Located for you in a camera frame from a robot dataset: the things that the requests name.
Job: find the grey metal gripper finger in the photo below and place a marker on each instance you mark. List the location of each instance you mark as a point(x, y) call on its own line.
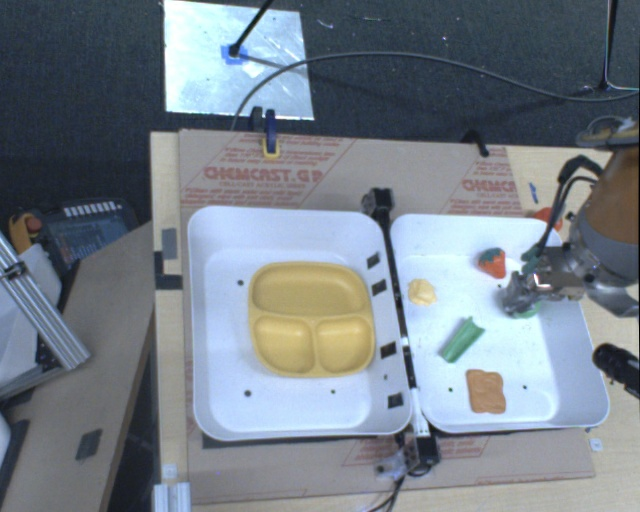
point(529, 297)
point(511, 295)

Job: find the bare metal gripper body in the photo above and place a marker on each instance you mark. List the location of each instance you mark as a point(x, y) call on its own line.
point(557, 272)

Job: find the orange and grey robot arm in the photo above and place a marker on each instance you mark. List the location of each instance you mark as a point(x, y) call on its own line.
point(615, 200)

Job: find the green round toy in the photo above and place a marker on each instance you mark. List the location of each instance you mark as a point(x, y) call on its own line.
point(525, 314)

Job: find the orange strawberry with green top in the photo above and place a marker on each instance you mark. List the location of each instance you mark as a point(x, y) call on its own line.
point(492, 265)

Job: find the white plastic tray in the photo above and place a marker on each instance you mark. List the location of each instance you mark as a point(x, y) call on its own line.
point(225, 325)
point(545, 360)

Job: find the green celery stick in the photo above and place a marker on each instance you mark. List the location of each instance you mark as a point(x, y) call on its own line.
point(461, 340)

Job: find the pale yellow toy food lump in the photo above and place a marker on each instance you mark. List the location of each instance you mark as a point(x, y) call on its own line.
point(421, 292)

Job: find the orange toast slice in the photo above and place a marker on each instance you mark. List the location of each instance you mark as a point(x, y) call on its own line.
point(485, 392)

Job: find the thin black and white rod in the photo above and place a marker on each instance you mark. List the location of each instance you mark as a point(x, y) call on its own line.
point(400, 320)

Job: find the yellow divided plate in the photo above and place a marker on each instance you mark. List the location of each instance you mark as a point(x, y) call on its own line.
point(310, 320)

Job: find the brown cardboard board red print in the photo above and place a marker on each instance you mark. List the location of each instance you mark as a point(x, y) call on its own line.
point(310, 170)

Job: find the black cylinder on white bracket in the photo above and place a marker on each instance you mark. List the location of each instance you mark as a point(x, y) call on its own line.
point(617, 365)

